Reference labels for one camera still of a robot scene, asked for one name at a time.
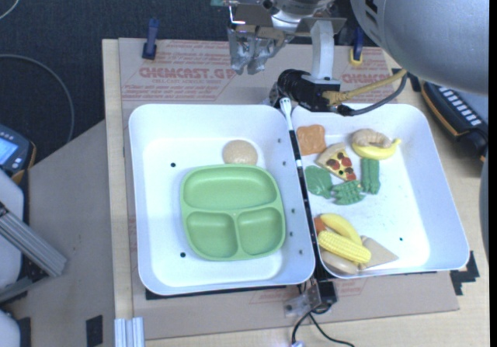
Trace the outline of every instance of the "green divided plate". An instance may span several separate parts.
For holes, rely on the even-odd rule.
[[[263,168],[229,164],[195,168],[182,180],[180,199],[188,242],[205,259],[255,259],[283,244],[280,191]]]

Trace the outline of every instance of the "toy banana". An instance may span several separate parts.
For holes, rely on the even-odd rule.
[[[344,217],[336,213],[325,213],[320,216],[326,227],[331,228],[337,234],[348,238],[352,242],[362,245],[363,242],[353,225]]]
[[[395,139],[392,141],[391,146],[388,148],[378,147],[375,145],[361,146],[358,145],[357,143],[352,143],[352,149],[360,157],[377,159],[378,161],[380,161],[381,159],[386,159],[391,157],[397,150],[397,146],[400,143],[401,139]]]

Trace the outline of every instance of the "gray carpet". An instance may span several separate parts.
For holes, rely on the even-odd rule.
[[[14,1],[0,0],[0,15]],[[356,21],[349,0],[336,2],[335,15],[349,20],[337,43],[351,44]],[[227,40],[228,10],[210,0],[20,0],[0,19],[0,54],[34,59],[60,77],[74,102],[76,137],[104,117],[102,39],[145,37],[151,17],[160,20],[159,39]],[[37,161],[67,142],[70,115],[49,71],[0,58],[0,124],[33,141]]]

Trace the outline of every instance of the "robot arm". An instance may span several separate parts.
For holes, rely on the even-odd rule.
[[[489,0],[350,0],[357,21],[403,68],[488,94]]]
[[[229,7],[231,15],[228,26],[231,67],[239,74],[245,67],[249,74],[263,70],[266,61],[294,37],[310,36],[316,23],[322,25],[316,28],[321,31],[322,41],[330,34],[333,38],[346,21],[331,17],[329,8],[334,1],[223,0],[222,5]],[[319,42],[318,47],[329,50],[327,42]],[[321,78],[323,66],[313,65],[314,73]]]

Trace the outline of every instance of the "black cable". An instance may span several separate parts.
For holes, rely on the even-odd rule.
[[[303,292],[305,292],[305,290],[308,288],[308,284],[307,282],[304,282],[304,283],[300,283],[299,285],[297,285],[297,289],[298,289],[298,293],[299,294],[302,294]]]
[[[2,58],[27,61],[28,63],[35,64],[38,67],[41,67],[42,69],[44,69],[46,72],[48,72],[50,75],[52,75],[55,78],[55,80],[62,87],[62,89],[64,90],[65,95],[68,98],[69,108],[71,110],[71,126],[69,128],[69,135],[68,135],[67,143],[69,141],[71,141],[72,140],[72,134],[74,133],[74,128],[75,128],[75,108],[74,108],[74,104],[72,102],[71,93],[69,93],[68,88],[65,85],[65,83],[63,83],[62,79],[57,74],[55,74],[55,72],[53,72],[49,67],[47,67],[45,64],[40,63],[39,61],[34,60],[32,58],[29,58],[29,57],[26,57],[26,56],[19,56],[18,54],[0,54],[0,59],[2,59]]]
[[[349,347],[355,347],[354,344],[352,343],[349,343],[349,342],[345,342],[343,340],[337,340],[335,338],[332,338],[331,336],[328,336],[325,331],[322,330],[322,328],[319,326],[318,322],[315,320],[315,318],[312,316],[312,314],[317,314],[317,315],[321,315],[321,314],[324,314],[326,312],[328,312],[330,310],[330,308],[332,308],[332,305],[331,304],[324,304],[322,306],[318,306],[316,308],[313,308],[312,310],[309,310],[306,314],[304,314],[298,321],[297,323],[294,325],[294,329],[292,331],[292,345],[295,344],[297,342],[297,330],[298,328],[301,326],[302,322],[305,320],[305,318],[309,317],[311,319],[311,321],[314,323],[314,325],[316,325],[316,328],[318,328],[319,332],[325,336],[330,342],[334,342],[334,343],[338,343],[338,344],[343,344],[343,345],[348,345]]]
[[[311,319],[311,321],[314,322],[314,325],[316,325],[316,328],[318,328],[318,330],[321,332],[321,334],[323,336],[325,336],[330,342],[334,342],[334,343],[338,343],[338,344],[344,344],[344,345],[348,345],[349,347],[355,347],[354,344],[352,343],[349,343],[349,342],[345,342],[343,340],[337,340],[336,338],[332,338],[330,336],[328,336],[325,331],[323,331],[321,329],[321,327],[319,326],[318,322],[315,320],[315,318],[312,316],[312,314],[309,314],[309,318]]]
[[[384,99],[380,100],[379,102],[372,104],[371,106],[364,107],[361,109],[352,109],[348,106],[341,104],[340,106],[336,107],[335,112],[337,112],[338,114],[343,115],[343,116],[355,116],[355,115],[362,115],[364,113],[368,113],[368,112],[372,111],[373,109],[381,107],[382,105],[393,100],[395,97],[397,97],[398,95],[401,94],[402,90],[404,90],[405,84],[407,83],[407,78],[408,78],[408,73],[406,72],[404,75],[402,75],[401,84],[398,86],[398,88],[395,92],[393,92],[391,95],[385,97]]]

